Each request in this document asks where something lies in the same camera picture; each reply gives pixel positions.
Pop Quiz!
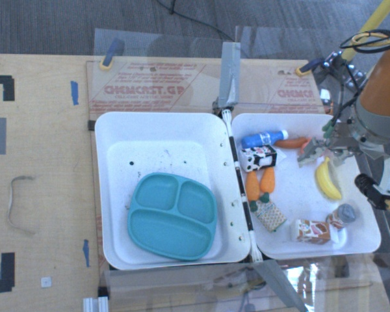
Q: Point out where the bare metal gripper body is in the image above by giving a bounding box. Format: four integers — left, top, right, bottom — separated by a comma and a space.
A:
323, 121, 390, 168

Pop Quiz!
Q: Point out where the orange carrot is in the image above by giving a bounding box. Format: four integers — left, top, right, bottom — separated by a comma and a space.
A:
244, 170, 261, 213
258, 166, 277, 205

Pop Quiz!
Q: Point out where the teal divided plate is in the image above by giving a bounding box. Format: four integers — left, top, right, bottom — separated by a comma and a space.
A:
127, 172, 219, 262

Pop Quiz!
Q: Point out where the white patterned carton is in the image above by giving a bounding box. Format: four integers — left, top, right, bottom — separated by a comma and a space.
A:
251, 200, 288, 234

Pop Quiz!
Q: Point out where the pale rubber band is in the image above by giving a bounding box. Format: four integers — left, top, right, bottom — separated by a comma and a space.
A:
6, 175, 37, 236

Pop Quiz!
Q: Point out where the thin black and white rod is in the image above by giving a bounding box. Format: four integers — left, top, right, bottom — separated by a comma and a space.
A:
220, 108, 264, 263

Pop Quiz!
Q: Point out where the black cylinder on white bracket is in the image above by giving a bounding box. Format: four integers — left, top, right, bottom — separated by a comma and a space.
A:
354, 156, 390, 212

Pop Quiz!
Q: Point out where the white plastic tray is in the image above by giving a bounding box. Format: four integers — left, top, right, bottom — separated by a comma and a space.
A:
230, 112, 382, 261
94, 110, 252, 271

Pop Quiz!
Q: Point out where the brown and white carton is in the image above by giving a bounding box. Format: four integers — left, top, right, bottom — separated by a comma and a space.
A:
289, 218, 341, 245

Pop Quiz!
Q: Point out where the blue bottle white cap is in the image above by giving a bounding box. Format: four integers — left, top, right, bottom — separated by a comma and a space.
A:
240, 129, 290, 150

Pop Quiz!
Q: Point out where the yellow banana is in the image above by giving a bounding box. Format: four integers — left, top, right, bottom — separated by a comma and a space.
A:
315, 156, 343, 202

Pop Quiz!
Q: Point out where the small bottle grey cap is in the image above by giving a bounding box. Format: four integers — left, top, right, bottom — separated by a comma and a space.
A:
325, 203, 358, 231

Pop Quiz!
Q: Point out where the brown cardboard board red print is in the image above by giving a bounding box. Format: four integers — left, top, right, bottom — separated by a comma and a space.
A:
86, 59, 326, 272

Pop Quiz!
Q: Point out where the black and white cow carton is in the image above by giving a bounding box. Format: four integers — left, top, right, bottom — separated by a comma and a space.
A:
239, 144, 278, 173

